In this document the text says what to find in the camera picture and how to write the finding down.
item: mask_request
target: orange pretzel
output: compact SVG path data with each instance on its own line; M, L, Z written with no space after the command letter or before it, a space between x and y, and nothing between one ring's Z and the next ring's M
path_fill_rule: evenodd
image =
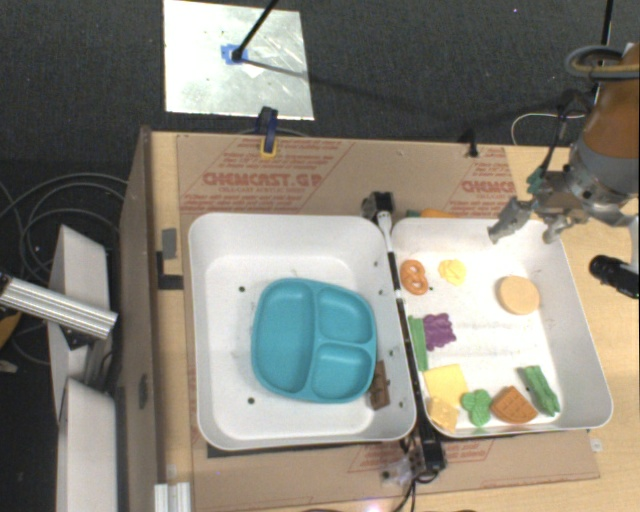
M424 267L417 260L407 260L400 267L402 286L414 295L424 295L429 289L429 282L424 275Z

